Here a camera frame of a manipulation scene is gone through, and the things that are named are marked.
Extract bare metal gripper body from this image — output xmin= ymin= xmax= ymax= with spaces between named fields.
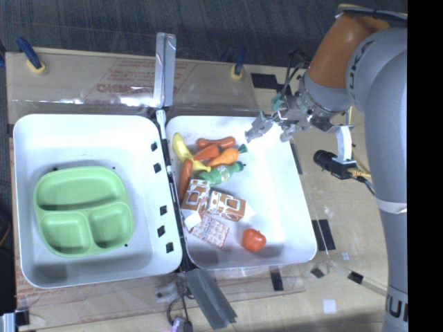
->
xmin=275 ymin=93 xmax=343 ymax=133

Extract orange sausage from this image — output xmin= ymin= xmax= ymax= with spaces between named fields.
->
xmin=197 ymin=136 xmax=237 ymax=150
xmin=177 ymin=158 xmax=194 ymax=202

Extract light orange carrot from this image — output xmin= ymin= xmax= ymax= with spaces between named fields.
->
xmin=206 ymin=143 xmax=249 ymax=169

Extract dark orange carrot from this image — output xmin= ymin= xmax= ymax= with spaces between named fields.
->
xmin=192 ymin=144 xmax=224 ymax=163

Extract white plastic tray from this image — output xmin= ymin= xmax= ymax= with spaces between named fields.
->
xmin=165 ymin=115 xmax=318 ymax=271
xmin=12 ymin=113 xmax=183 ymax=289

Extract green bottle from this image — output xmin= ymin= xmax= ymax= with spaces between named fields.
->
xmin=197 ymin=160 xmax=247 ymax=187

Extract yellow banana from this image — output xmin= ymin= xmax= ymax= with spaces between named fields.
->
xmin=172 ymin=132 xmax=212 ymax=173

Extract orange and white carton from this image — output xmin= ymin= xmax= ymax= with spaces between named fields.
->
xmin=204 ymin=190 xmax=257 ymax=223
xmin=180 ymin=178 xmax=211 ymax=218

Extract red toy pepper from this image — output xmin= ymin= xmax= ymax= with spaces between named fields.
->
xmin=241 ymin=228 xmax=268 ymax=254

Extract orange and white packet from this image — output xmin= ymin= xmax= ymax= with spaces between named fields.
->
xmin=189 ymin=215 xmax=230 ymax=250

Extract brown cardboard board, red print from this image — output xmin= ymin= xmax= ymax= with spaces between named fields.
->
xmin=4 ymin=46 xmax=306 ymax=329

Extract green divided plate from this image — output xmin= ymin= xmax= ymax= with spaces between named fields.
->
xmin=33 ymin=165 xmax=136 ymax=258

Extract black cylinder on white bracket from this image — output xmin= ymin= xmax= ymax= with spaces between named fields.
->
xmin=313 ymin=124 xmax=358 ymax=181

